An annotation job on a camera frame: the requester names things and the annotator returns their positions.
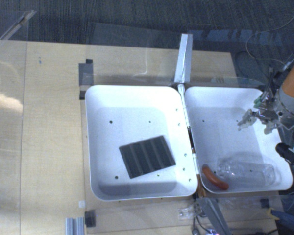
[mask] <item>black cable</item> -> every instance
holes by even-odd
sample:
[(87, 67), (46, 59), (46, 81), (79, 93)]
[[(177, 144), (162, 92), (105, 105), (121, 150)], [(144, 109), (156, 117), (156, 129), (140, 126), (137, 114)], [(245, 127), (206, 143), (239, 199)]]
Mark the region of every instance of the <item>black cable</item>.
[(201, 227), (202, 229), (204, 229), (204, 230), (205, 230), (206, 232), (208, 232), (208, 233), (211, 233), (210, 230), (208, 230), (207, 228), (204, 228), (204, 227), (201, 225), (198, 216), (196, 216), (196, 219), (197, 219), (197, 222), (198, 222), (198, 224), (200, 225), (200, 227)]
[(269, 234), (274, 233), (274, 232), (276, 232), (276, 231), (278, 231), (278, 229), (274, 229), (274, 230), (272, 230), (271, 232), (266, 233), (266, 235), (269, 235)]

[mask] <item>wire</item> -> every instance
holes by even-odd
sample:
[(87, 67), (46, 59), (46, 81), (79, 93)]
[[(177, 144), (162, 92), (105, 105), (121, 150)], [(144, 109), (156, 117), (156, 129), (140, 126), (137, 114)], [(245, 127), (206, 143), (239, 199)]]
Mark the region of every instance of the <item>wire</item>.
[(270, 30), (264, 30), (264, 31), (260, 31), (260, 32), (256, 32), (255, 34), (251, 35), (251, 36), (247, 39), (247, 41), (246, 41), (246, 43), (245, 43), (245, 49), (246, 49), (247, 53), (249, 54), (249, 56), (250, 56), (251, 58), (253, 58), (253, 59), (256, 59), (256, 60), (274, 60), (274, 61), (280, 62), (281, 64), (283, 64), (284, 66), (286, 66), (286, 64), (285, 64), (283, 61), (278, 60), (278, 59), (274, 59), (274, 58), (257, 58), (257, 57), (255, 57), (255, 56), (253, 56), (253, 55), (249, 52), (249, 50), (248, 50), (248, 41), (249, 41), (252, 37), (254, 37), (254, 36), (258, 35), (258, 34), (265, 33), (265, 32), (270, 32), (270, 31), (274, 31), (274, 30), (282, 29), (283, 27), (285, 27), (285, 26), (287, 26), (288, 24), (290, 24), (290, 22), (292, 22), (293, 19), (294, 19), (294, 15), (292, 16), (292, 18), (291, 18), (286, 24), (284, 24), (284, 25), (282, 25), (282, 26), (280, 26), (280, 27), (278, 27), (278, 28), (270, 29)]
[(274, 229), (274, 230), (272, 230), (271, 232), (266, 233), (266, 235), (270, 235), (270, 234), (272, 234), (272, 233), (274, 233), (274, 232), (276, 232), (276, 231), (278, 231), (278, 229)]
[(204, 230), (205, 230), (206, 232), (208, 232), (208, 233), (211, 233), (210, 230), (208, 230), (207, 228), (204, 228), (204, 227), (201, 225), (198, 216), (196, 216), (196, 219), (197, 219), (197, 222), (198, 222), (198, 224), (200, 225), (200, 227), (201, 227), (202, 229), (204, 229)]

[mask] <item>transparent plastic sheet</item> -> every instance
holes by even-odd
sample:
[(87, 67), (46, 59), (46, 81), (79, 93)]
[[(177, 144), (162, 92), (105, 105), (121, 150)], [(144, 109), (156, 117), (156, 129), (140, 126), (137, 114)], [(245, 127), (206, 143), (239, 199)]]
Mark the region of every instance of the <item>transparent plastic sheet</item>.
[[(163, 44), (165, 37), (161, 36), (161, 33), (168, 38), (171, 34), (170, 44)], [(90, 23), (89, 36), (86, 57), (93, 63), (93, 84), (174, 85), (181, 34)], [(267, 82), (265, 75), (246, 76), (239, 72), (231, 48), (223, 51), (201, 48), (196, 43), (197, 40), (195, 39), (193, 45), (191, 81), (186, 84), (186, 87), (263, 88), (265, 86)], [(221, 46), (227, 45), (226, 42), (217, 42), (218, 44)], [(239, 50), (244, 51), (245, 46), (241, 44)], [(95, 210), (96, 214), (96, 227), (88, 228), (88, 233), (191, 225), (192, 219), (180, 219), (179, 210), (187, 209), (193, 203), (192, 197), (103, 202), (94, 196), (90, 188), (87, 123), (83, 101), (81, 108), (86, 211)], [(266, 210), (261, 208), (261, 204), (259, 204), (259, 197), (253, 199), (248, 194), (243, 196), (230, 199), (218, 198), (219, 203), (224, 205), (220, 208), (226, 216), (227, 222), (251, 221), (259, 217), (270, 220)], [(242, 203), (246, 203), (245, 206), (247, 207), (242, 209)], [(278, 196), (275, 203), (278, 207), (281, 207)], [(207, 218), (201, 218), (201, 221), (209, 226)], [(257, 231), (259, 231), (257, 227), (251, 227), (246, 230), (246, 233)]]
[(0, 11), (0, 234), (20, 233), (21, 142), (27, 47), (23, 12)]

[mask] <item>red sausage-shaped object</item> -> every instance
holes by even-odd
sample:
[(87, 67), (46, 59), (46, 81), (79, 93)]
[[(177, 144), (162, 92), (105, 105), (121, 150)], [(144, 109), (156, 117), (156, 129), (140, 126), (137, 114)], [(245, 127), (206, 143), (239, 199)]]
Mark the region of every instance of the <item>red sausage-shaped object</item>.
[(204, 164), (202, 166), (202, 172), (206, 176), (206, 178), (215, 186), (219, 187), (222, 190), (227, 190), (229, 188), (229, 184), (225, 181), (220, 180), (209, 168), (208, 165)]

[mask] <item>black rectangular object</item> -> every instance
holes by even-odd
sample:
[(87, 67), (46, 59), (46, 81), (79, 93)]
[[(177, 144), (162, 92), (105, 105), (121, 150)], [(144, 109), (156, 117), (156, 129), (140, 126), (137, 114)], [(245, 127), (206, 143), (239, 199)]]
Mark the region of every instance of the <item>black rectangular object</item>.
[(131, 179), (176, 165), (163, 136), (123, 145), (119, 149)]

